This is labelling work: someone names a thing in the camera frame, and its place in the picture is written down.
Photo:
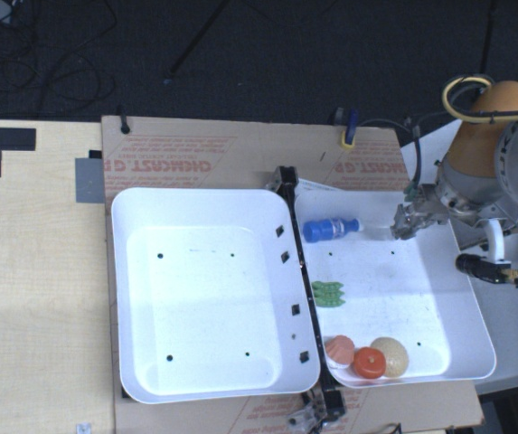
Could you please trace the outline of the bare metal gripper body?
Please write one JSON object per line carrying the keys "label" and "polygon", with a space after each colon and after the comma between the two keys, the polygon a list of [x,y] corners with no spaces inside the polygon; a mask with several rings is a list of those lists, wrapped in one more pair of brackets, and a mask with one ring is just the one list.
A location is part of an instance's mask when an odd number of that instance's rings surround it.
{"label": "bare metal gripper body", "polygon": [[451,219],[474,224],[482,208],[481,203],[467,199],[445,184],[420,184],[410,201],[410,230],[415,234],[434,224],[446,224]]}

